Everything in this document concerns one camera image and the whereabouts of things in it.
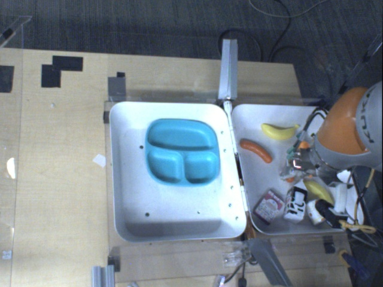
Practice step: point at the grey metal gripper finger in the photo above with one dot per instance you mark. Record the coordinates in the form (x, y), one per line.
(297, 175)
(285, 172)

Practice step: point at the orange sausage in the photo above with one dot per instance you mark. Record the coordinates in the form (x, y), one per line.
(257, 149)

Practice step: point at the white and orange can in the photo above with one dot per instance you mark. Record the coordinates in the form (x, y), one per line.
(314, 214)

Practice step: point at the black cylinder on white bracket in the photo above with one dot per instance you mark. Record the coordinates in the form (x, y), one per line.
(329, 212)

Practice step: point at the orange carrot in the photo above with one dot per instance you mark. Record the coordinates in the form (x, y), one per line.
(290, 179)

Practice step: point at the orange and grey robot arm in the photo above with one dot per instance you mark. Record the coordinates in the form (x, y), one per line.
(341, 121)

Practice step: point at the yellow banana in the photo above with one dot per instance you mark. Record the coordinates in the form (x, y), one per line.
(278, 131)
(318, 190)

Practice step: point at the white plastic tray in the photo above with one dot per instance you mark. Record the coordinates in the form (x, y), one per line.
(263, 178)
(179, 211)

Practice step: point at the blue divided plate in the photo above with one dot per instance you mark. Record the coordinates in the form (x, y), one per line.
(182, 148)

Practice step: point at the white and black carton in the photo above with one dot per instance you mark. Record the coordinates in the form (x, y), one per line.
(294, 206)

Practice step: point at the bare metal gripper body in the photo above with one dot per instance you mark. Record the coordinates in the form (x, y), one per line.
(305, 160)

